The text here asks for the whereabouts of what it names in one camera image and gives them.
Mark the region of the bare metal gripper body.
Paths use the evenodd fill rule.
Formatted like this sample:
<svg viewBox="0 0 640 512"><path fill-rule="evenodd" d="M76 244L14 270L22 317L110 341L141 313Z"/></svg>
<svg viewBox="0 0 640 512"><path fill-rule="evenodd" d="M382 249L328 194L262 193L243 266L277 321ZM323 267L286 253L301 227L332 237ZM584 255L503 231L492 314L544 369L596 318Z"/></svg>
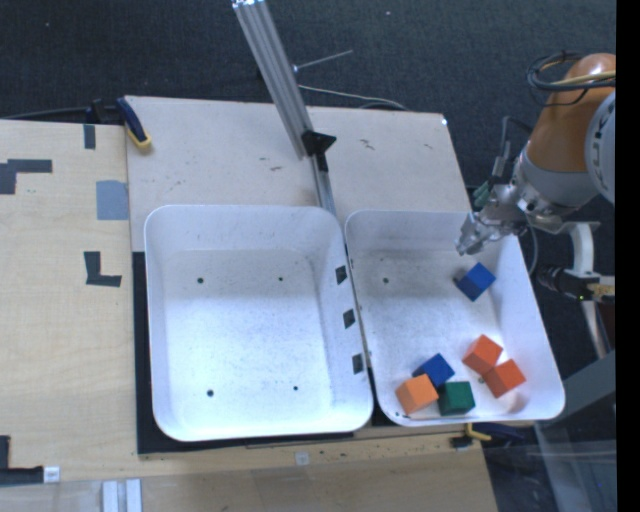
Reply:
<svg viewBox="0 0 640 512"><path fill-rule="evenodd" d="M500 239L527 226L556 224L553 172L514 172L506 184L494 184L479 212L472 215L476 239Z"/></svg>

